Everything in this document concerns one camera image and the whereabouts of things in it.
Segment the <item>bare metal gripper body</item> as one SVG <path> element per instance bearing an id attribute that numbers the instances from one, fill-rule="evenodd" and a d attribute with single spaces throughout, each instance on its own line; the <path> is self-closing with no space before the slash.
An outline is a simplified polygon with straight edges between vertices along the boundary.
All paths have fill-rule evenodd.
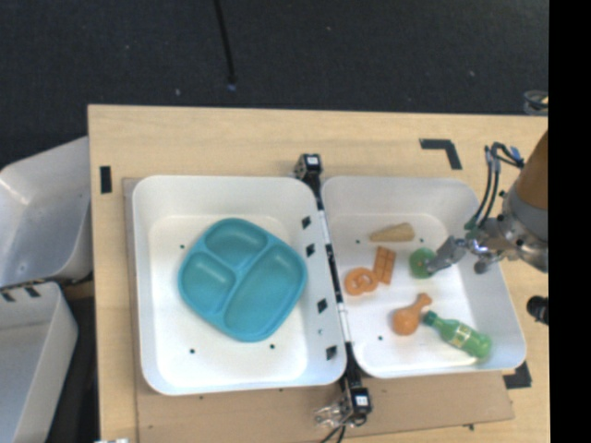
<path id="1" fill-rule="evenodd" d="M 488 218 L 482 223 L 469 222 L 465 240 L 468 250 L 477 256 L 474 270 L 484 274 L 492 264 L 504 259 L 522 260 L 542 272 L 549 272 L 549 247 L 513 217 Z"/>

